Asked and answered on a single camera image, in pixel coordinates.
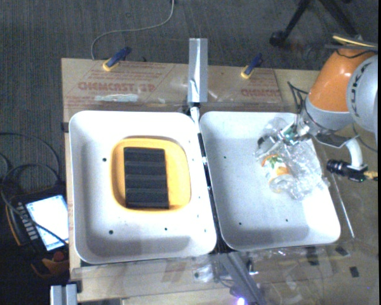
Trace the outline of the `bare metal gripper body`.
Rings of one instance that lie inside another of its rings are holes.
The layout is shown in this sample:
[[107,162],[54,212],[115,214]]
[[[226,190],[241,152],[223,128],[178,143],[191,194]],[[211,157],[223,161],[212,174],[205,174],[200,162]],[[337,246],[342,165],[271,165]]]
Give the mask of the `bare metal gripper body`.
[[294,146],[310,139],[308,131],[301,125],[299,115],[294,115],[290,121],[282,117],[275,117],[272,124],[275,137],[287,146]]

